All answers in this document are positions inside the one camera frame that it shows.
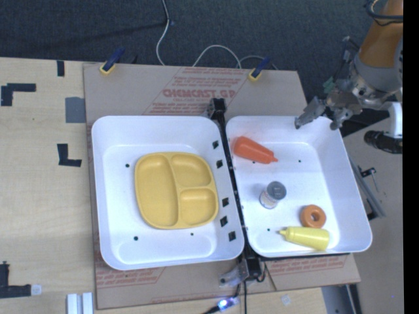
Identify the yellow squeeze bottle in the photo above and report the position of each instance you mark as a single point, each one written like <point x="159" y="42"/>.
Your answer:
<point x="309" y="237"/>

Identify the orange doughnut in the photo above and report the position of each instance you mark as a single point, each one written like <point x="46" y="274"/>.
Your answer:
<point x="306" y="219"/>

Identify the white plastic tray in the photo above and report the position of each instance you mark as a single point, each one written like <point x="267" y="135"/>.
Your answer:
<point x="163" y="254"/>
<point x="327" y="172"/>

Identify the small can grey lid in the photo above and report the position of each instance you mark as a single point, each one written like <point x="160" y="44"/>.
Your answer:
<point x="274" y="193"/>

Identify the orange squeeze bottle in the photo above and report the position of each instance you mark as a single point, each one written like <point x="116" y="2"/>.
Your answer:
<point x="250" y="149"/>

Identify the yellow divided plate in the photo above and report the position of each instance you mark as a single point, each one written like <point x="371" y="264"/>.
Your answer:
<point x="157" y="191"/>

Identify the black cylinder on white bracket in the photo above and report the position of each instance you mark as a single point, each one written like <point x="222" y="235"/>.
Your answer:
<point x="383" y="141"/>

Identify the brown cardboard board red print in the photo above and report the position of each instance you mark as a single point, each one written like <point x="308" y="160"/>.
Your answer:
<point x="137" y="93"/>

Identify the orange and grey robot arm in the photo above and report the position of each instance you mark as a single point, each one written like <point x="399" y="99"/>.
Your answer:
<point x="381" y="41"/>

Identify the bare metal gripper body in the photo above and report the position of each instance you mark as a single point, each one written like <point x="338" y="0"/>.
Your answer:
<point x="343" y="98"/>

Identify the thin black rod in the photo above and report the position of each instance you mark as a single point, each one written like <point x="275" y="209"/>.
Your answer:
<point x="236" y="188"/>

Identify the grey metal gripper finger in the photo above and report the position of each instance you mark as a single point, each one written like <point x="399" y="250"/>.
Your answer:
<point x="309" y="111"/>
<point x="340" y="119"/>

